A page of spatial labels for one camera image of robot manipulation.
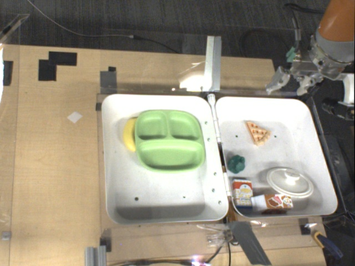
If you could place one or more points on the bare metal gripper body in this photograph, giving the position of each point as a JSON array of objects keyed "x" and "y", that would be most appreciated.
[{"x": 308, "y": 66}]

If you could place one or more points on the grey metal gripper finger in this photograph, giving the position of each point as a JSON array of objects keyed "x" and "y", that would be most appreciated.
[
  {"x": 277, "y": 80},
  {"x": 307, "y": 83}
]

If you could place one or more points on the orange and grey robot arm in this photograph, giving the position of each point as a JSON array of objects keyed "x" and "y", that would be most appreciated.
[{"x": 337, "y": 15}]

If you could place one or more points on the white plastic tray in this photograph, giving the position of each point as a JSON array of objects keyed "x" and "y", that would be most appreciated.
[
  {"x": 166, "y": 193},
  {"x": 299, "y": 137}
]

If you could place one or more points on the orange pizza slice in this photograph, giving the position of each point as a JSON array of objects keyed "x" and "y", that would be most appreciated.
[{"x": 258, "y": 133}]

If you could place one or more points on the thin black and white rod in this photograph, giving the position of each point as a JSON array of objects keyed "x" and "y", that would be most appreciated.
[{"x": 214, "y": 118}]

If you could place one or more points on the green broccoli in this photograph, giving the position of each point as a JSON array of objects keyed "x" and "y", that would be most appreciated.
[{"x": 236, "y": 164}]

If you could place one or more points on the white bowl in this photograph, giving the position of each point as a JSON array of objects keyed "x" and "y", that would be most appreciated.
[{"x": 289, "y": 182}]

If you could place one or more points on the red and white carton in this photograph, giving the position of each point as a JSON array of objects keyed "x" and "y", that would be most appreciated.
[{"x": 242, "y": 193}]

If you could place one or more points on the brown and white packet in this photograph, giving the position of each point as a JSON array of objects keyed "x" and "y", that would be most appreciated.
[{"x": 273, "y": 202}]

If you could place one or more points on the green divided plate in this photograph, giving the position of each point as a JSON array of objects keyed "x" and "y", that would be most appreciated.
[{"x": 169, "y": 143}]

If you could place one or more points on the yellow banana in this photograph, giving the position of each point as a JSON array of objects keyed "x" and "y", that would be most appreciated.
[{"x": 129, "y": 137}]

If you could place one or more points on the pale wood board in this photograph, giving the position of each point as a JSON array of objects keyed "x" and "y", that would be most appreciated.
[{"x": 55, "y": 162}]

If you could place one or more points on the black cylinder on white bracket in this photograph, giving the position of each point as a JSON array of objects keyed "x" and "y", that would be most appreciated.
[{"x": 348, "y": 93}]

